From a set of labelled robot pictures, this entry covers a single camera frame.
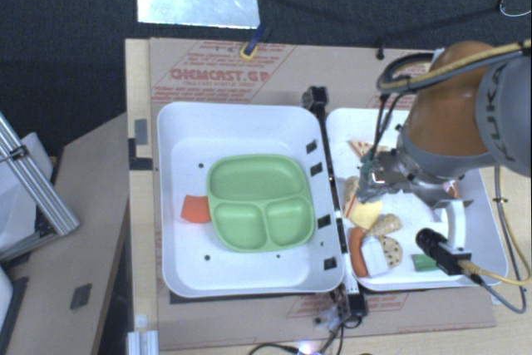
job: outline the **cardboard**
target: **cardboard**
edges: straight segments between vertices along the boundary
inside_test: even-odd
[[[250,61],[239,42],[152,39],[150,50],[151,151],[154,164],[155,258],[160,349],[205,348],[325,338],[314,319],[332,305],[328,294],[261,298],[182,299],[170,294],[160,271],[160,200],[156,117],[172,101],[299,105],[310,86],[326,86],[328,111],[376,107],[375,81],[385,66],[413,51],[260,44]],[[425,72],[415,67],[413,72]],[[412,97],[398,108],[410,106]],[[346,336],[430,332],[495,326],[481,288],[456,288],[368,297],[370,314]]]

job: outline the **black carpet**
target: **black carpet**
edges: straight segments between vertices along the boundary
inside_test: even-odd
[[[271,42],[435,48],[465,39],[530,37],[530,15],[503,17],[497,0],[259,0]],[[0,111],[50,154],[126,108],[124,40],[245,40],[250,31],[136,21],[136,0],[0,0]],[[506,0],[508,12],[530,0]]]

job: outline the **white tray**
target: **white tray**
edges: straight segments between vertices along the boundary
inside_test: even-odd
[[[390,148],[396,146],[396,125],[402,125],[407,111],[395,111],[389,130],[382,137],[381,144]],[[327,131],[331,146],[332,164],[338,183],[340,200],[343,200],[343,183],[352,175],[359,175],[361,165],[348,142],[352,140],[372,142],[377,120],[376,110],[338,109],[327,119]],[[472,251],[472,261],[484,269],[506,275],[508,264],[500,236],[491,212],[490,202],[478,170],[471,170],[458,183],[458,190],[464,200],[474,200],[465,208],[465,249]],[[358,279],[359,283],[374,291],[409,290],[420,288],[464,287],[473,284],[463,275],[449,276],[439,269],[418,273],[411,256],[421,254],[415,237],[422,228],[431,228],[447,236],[447,223],[438,220],[434,212],[412,194],[385,195],[382,199],[382,213],[399,216],[403,228],[390,234],[401,244],[403,259],[399,266],[372,279]],[[495,284],[493,279],[486,279]]]
[[[310,112],[296,106],[176,102],[161,110],[157,126],[162,269],[173,292],[188,298],[316,293],[340,284],[344,267],[327,164],[319,124]],[[309,144],[316,149],[307,153]],[[180,218],[186,195],[206,195],[210,166],[242,154],[287,155],[302,167],[316,220],[305,244],[267,253],[239,253],[219,241],[212,223],[192,224]],[[310,168],[320,163],[323,171],[311,176]],[[318,220],[323,217],[330,224],[320,228]],[[336,267],[329,268],[330,259]]]

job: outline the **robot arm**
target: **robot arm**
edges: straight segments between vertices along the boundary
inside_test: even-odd
[[[383,93],[417,98],[397,149],[363,159],[359,201],[405,190],[433,208],[449,197],[443,184],[470,169],[500,164],[530,176],[530,40],[500,51],[479,42],[453,45],[432,64],[428,83],[383,73]]]

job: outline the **green plate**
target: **green plate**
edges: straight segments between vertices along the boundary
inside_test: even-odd
[[[236,155],[209,170],[214,229],[241,252],[289,249],[314,231],[312,196],[299,165],[284,155]]]

